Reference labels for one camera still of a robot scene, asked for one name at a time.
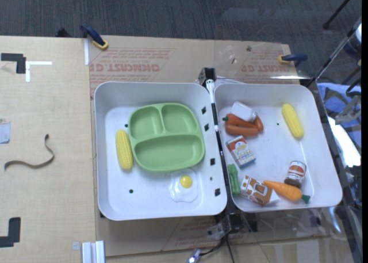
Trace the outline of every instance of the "black tape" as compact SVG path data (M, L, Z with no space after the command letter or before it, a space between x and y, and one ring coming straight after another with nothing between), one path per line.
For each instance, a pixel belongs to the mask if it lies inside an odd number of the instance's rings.
M21 237L21 219L19 217L9 219L7 237L0 237L0 247L13 247L14 242L19 242Z
M25 74L26 58L23 57L23 54L1 54L1 60L17 62L17 74Z

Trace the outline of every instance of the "orange carrot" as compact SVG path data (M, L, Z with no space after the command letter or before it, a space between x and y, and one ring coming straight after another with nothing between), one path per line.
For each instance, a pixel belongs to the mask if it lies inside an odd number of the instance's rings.
M264 180L263 184L272 188L274 191L276 191L276 193L279 193L280 195L285 196L293 201L296 201L303 196L301 190L293 185L270 180Z
M257 118L255 118L255 120L253 121L254 125L256 126L256 128L258 129L258 131L263 131L263 123L260 120L259 116L257 116Z
M252 122L244 121L243 119L235 116L232 113L229 113L226 115L226 117L223 118L226 125L236 125L236 126L243 126L243 127L250 127L250 128L256 128L256 125Z
M237 125L232 124L226 124L225 130L229 134L235 134L235 135L243 135L246 136L256 136L258 134L258 129L253 127L241 127Z

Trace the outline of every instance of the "can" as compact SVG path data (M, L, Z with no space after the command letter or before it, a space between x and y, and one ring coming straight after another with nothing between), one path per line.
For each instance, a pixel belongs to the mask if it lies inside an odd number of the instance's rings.
M300 188L306 172L306 165L299 161L292 161L289 166L289 171L285 177L284 183L294 185Z

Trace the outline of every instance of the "corn cob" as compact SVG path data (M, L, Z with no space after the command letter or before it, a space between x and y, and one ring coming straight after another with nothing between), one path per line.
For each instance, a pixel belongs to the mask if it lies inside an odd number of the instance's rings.
M296 138L301 138L304 132L293 106L291 104L283 104L281 111L292 134Z
M130 169L133 166L133 155L131 143L125 130L119 129L116 132L116 152L120 166L123 169Z

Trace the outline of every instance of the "green divided plate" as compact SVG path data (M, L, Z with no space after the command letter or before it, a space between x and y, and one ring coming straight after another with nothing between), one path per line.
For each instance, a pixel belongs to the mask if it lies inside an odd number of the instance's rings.
M174 171L201 161L204 140L194 113L177 103L136 109L128 121L136 162L149 171Z

